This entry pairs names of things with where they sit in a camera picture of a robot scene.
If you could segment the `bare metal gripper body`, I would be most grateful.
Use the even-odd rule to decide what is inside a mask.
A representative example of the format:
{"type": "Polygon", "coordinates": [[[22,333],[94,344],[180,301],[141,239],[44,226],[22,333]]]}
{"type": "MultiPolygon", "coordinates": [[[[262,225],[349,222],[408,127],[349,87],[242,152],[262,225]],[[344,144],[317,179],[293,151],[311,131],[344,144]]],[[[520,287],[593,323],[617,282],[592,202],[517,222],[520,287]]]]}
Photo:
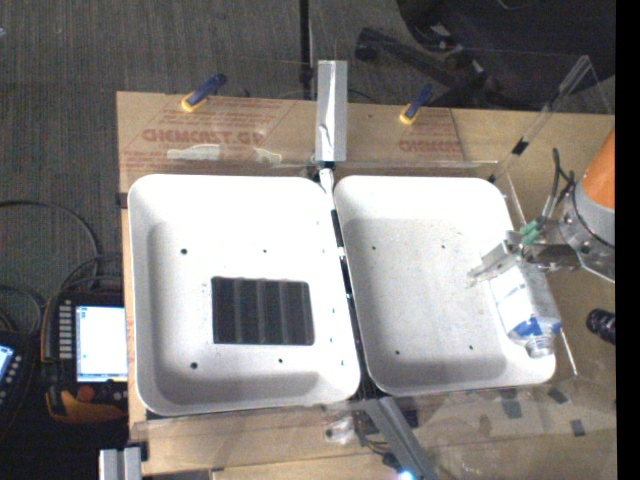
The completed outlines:
{"type": "Polygon", "coordinates": [[[583,269],[615,282],[615,247],[596,235],[574,206],[562,206],[557,217],[539,216],[519,233],[520,250],[530,263],[550,270],[583,269]]]}

